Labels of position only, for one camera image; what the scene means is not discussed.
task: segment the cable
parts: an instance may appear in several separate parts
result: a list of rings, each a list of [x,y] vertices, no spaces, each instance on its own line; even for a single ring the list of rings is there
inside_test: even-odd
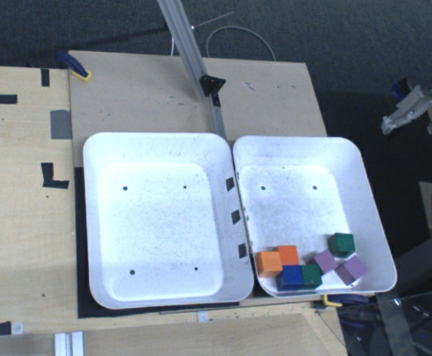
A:
[[[266,42],[260,35],[258,35],[257,33],[253,32],[250,29],[247,29],[245,27],[237,27],[237,26],[227,26],[227,27],[220,27],[216,30],[214,30],[207,38],[206,40],[206,54],[207,57],[210,58],[210,54],[209,54],[209,41],[213,38],[214,34],[220,32],[221,30],[241,30],[242,32],[246,32],[251,34],[252,36],[255,36],[256,38],[258,38],[260,41],[263,42],[263,44],[265,45],[265,47],[268,49],[268,51],[270,51],[270,54],[272,56],[272,59],[274,61],[276,61],[276,57],[275,57],[275,53],[273,52],[272,48],[270,47],[270,45],[268,44],[268,42]]]

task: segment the cube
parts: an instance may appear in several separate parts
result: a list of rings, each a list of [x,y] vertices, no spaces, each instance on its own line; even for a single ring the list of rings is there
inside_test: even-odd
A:
[[[352,234],[335,233],[328,239],[329,251],[334,257],[349,257],[356,251]]]
[[[295,245],[280,245],[276,247],[280,254],[282,265],[299,265],[298,249]]]
[[[276,276],[276,288],[278,291],[292,291],[303,287],[302,267],[300,265],[286,265]]]
[[[278,252],[259,252],[255,256],[260,277],[276,277],[282,271],[282,261]]]
[[[356,255],[353,255],[336,269],[337,275],[341,277],[341,280],[346,285],[358,280],[366,271],[367,267]]]
[[[316,289],[322,284],[321,269],[318,265],[303,265],[301,268],[304,289]]]
[[[310,264],[318,265],[319,269],[323,274],[328,273],[329,271],[334,270],[339,265],[334,259],[334,256],[329,252],[329,249],[318,253],[313,259],[310,261]]]

